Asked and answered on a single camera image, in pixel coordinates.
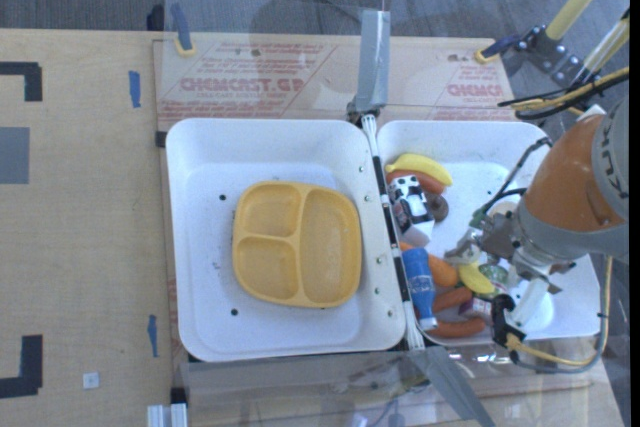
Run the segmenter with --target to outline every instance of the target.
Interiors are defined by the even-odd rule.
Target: yellow divided plate
[[[289,306],[338,306],[356,292],[361,266],[358,211],[345,195],[265,181],[240,197],[233,270],[251,295]]]

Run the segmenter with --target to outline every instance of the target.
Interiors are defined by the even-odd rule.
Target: wooden table
[[[42,337],[42,382],[0,399],[3,426],[143,425],[149,405],[170,402],[160,37],[0,30],[0,61],[42,70],[41,101],[25,101],[24,76],[0,75],[0,159],[19,161],[0,163],[0,390],[17,393],[30,378],[34,363],[21,370],[21,357],[33,353],[21,354],[22,343],[35,342],[37,354]],[[509,398],[507,381],[473,386],[498,425],[622,424],[602,365],[573,384],[533,379],[539,385],[520,380]],[[425,418],[436,420],[455,415]]]

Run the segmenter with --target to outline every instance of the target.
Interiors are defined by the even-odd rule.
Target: clear plastic barrier
[[[603,372],[536,374],[490,349],[450,357],[495,425],[558,425],[561,418],[568,425],[621,425]],[[428,360],[426,353],[390,351],[185,363],[180,372],[194,426],[487,425],[461,417],[437,379],[421,370]],[[593,408],[570,407],[578,401]]]
[[[188,117],[346,117],[362,9],[279,0],[165,5],[161,130]]]
[[[566,59],[576,57],[600,75],[628,66],[628,42],[602,49],[629,0],[572,0],[584,10],[561,34]],[[513,49],[480,63],[478,51],[524,38],[548,26],[568,0],[383,0],[391,19],[389,104],[384,119],[515,120],[498,104],[562,86],[553,66]],[[561,113],[545,121],[554,140],[575,120]]]

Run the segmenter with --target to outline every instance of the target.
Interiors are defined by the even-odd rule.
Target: yellow banana
[[[478,262],[459,265],[458,275],[460,281],[476,294],[491,294],[495,291],[493,283],[478,269]]]
[[[393,164],[387,164],[384,169],[387,173],[391,173],[396,169],[419,171],[432,176],[443,185],[449,186],[453,184],[453,178],[451,178],[449,171],[442,164],[417,153],[403,153]]]

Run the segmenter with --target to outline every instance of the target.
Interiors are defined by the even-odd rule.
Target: blue bottle
[[[402,261],[407,274],[407,286],[411,300],[419,313],[420,327],[425,331],[438,327],[438,321],[431,310],[436,287],[429,268],[427,250],[423,247],[407,249],[402,253]]]

